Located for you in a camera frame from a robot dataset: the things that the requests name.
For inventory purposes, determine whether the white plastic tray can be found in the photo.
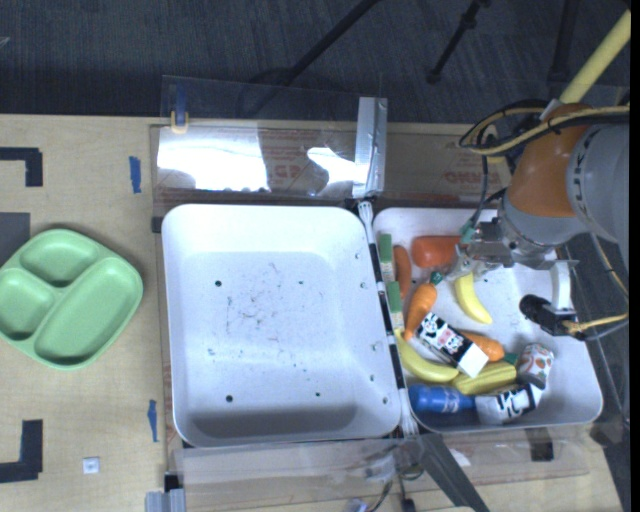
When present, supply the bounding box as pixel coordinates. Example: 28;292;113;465
372;207;605;435
160;203;403;448

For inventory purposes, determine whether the yellow corn cob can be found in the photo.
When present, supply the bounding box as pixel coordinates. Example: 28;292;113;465
451;360;518;397

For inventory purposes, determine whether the blue bottle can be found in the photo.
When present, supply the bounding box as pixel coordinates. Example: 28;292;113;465
407;383;478;416

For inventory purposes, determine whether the yellow banana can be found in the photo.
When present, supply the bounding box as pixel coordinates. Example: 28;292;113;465
453;272;494;326
393;327;460;384

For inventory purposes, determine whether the orange carrot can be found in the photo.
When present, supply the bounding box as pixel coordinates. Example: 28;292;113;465
458;329;519;365
403;271;445;343

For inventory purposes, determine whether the cow print milk carton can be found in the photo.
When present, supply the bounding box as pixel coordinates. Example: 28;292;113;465
414;311;491;379

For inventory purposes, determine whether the white can orange print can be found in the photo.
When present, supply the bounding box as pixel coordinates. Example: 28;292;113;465
515;343;556;390

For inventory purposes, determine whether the orange-brown sausage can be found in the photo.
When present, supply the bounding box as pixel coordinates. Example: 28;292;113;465
392;244;413;302

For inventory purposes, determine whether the green and cream carton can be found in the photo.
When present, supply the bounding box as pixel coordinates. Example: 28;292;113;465
386;280;406;332
377;232;397;282

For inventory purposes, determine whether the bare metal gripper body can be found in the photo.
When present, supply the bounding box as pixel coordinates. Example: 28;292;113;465
467;218;560;271

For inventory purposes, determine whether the green divided plate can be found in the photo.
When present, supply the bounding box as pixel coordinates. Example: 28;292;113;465
0;228;145;372

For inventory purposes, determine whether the orange bell pepper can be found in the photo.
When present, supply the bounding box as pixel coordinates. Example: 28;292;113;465
410;235;462;270

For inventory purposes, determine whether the black cylinder on white bracket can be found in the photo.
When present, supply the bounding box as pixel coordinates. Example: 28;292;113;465
518;260;579;338

